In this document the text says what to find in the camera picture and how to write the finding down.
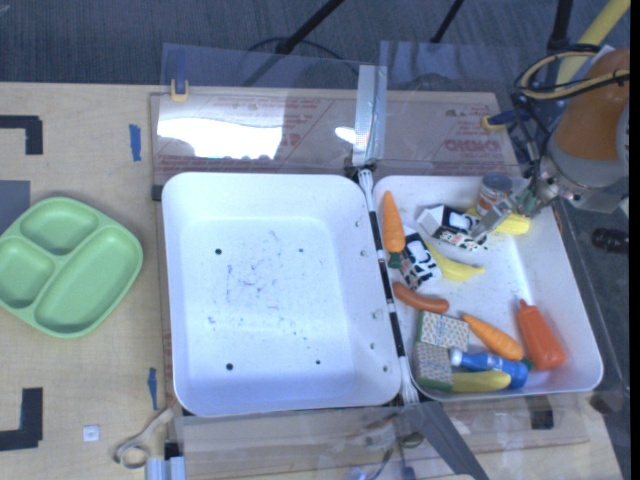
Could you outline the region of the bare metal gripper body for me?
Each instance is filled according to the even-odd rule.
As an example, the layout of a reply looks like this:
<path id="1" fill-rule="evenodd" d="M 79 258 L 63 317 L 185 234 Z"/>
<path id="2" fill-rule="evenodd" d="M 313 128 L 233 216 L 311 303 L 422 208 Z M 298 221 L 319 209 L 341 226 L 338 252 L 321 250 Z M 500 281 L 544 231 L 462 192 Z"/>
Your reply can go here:
<path id="1" fill-rule="evenodd" d="M 522 213 L 539 214 L 556 200 L 610 214 L 628 195 L 628 176 L 617 161 L 541 160 L 522 191 Z"/>

